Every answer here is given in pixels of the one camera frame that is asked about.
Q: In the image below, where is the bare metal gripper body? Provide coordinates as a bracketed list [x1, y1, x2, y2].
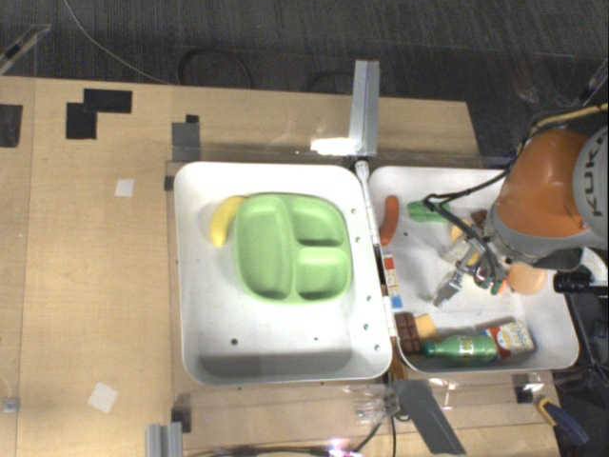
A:
[454, 221, 501, 278]

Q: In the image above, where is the white plastic tray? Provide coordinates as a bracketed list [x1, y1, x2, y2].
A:
[172, 160, 395, 387]
[368, 165, 581, 376]

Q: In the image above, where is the yellow cheese block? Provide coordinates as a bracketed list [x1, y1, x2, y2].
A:
[413, 312, 442, 345]

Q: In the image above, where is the white carton with coloured squares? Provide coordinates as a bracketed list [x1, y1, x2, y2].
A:
[381, 253, 403, 311]

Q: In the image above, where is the orange round toy fruit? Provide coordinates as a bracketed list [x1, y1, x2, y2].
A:
[505, 261, 549, 296]

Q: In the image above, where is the brown chocolate bar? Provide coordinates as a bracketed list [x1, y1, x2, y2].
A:
[394, 311, 424, 357]

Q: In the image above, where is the green bottle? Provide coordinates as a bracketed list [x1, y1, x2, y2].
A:
[422, 334, 501, 367]

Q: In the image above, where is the white and orange carton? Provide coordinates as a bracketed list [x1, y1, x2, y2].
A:
[483, 319, 537, 360]

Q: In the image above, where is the orange sausage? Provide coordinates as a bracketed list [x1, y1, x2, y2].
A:
[378, 195, 401, 248]

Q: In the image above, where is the green divided plate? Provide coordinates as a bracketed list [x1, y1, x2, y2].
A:
[232, 192, 356, 305]

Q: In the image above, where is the yellow banana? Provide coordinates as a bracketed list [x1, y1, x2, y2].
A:
[209, 195, 248, 248]

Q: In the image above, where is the black cylinder on white bracket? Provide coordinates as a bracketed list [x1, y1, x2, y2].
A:
[552, 248, 609, 300]

